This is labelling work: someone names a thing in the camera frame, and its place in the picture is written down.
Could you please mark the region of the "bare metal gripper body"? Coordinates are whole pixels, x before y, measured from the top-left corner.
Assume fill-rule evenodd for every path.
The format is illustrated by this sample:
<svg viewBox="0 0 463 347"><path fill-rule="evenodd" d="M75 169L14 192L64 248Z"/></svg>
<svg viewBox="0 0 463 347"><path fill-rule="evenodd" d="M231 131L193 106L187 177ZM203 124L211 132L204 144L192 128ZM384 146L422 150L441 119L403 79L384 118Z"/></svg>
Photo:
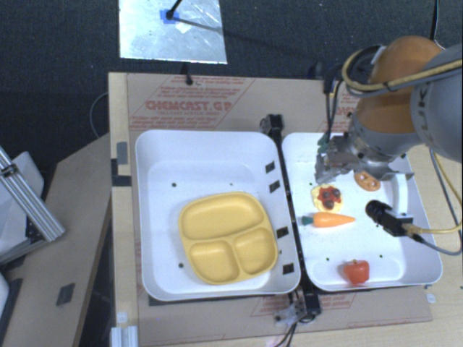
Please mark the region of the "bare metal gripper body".
<svg viewBox="0 0 463 347"><path fill-rule="evenodd" d="M391 176L390 157L368 147L359 137L333 137L324 159L326 166L343 166L344 173L341 175L366 172L377 180L387 180Z"/></svg>

